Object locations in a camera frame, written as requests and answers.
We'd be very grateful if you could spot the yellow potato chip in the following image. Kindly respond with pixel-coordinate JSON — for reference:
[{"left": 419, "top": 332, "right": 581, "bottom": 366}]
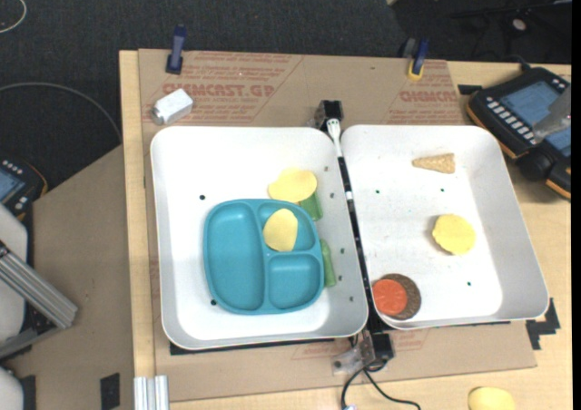
[
  {"left": 467, "top": 386, "right": 517, "bottom": 410},
  {"left": 267, "top": 167, "right": 319, "bottom": 204},
  {"left": 431, "top": 213, "right": 478, "bottom": 257},
  {"left": 262, "top": 208, "right": 300, "bottom": 252}
]

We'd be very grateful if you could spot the white plastic tray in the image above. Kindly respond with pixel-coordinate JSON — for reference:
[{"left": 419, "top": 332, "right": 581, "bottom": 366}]
[
  {"left": 339, "top": 123, "right": 550, "bottom": 332},
  {"left": 149, "top": 125, "right": 369, "bottom": 351}
]

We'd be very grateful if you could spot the thin black and white rod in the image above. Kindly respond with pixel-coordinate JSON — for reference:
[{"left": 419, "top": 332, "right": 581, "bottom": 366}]
[{"left": 327, "top": 119, "right": 376, "bottom": 332}]

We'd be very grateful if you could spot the blue divided plate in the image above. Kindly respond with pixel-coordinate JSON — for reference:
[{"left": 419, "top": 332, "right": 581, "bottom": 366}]
[{"left": 202, "top": 198, "right": 326, "bottom": 316}]

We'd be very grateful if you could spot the brown cardboard board red print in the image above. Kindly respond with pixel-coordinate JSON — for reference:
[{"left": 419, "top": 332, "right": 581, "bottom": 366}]
[{"left": 137, "top": 48, "right": 538, "bottom": 403}]

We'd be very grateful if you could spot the white and grey small carton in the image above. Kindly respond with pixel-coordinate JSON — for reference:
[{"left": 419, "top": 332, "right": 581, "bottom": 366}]
[{"left": 150, "top": 87, "right": 195, "bottom": 126}]

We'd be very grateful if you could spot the tan triangular tortilla chip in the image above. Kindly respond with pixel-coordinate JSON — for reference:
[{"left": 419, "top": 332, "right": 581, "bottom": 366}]
[{"left": 411, "top": 152, "right": 457, "bottom": 175}]

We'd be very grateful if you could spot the brown biscuit with orange centre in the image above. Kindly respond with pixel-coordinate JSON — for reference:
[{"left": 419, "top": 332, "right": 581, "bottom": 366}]
[{"left": 371, "top": 273, "right": 422, "bottom": 321}]

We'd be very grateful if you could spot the black block with thin wires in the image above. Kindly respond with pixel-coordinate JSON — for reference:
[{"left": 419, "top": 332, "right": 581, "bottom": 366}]
[
  {"left": 319, "top": 99, "right": 344, "bottom": 124},
  {"left": 371, "top": 333, "right": 395, "bottom": 361}
]

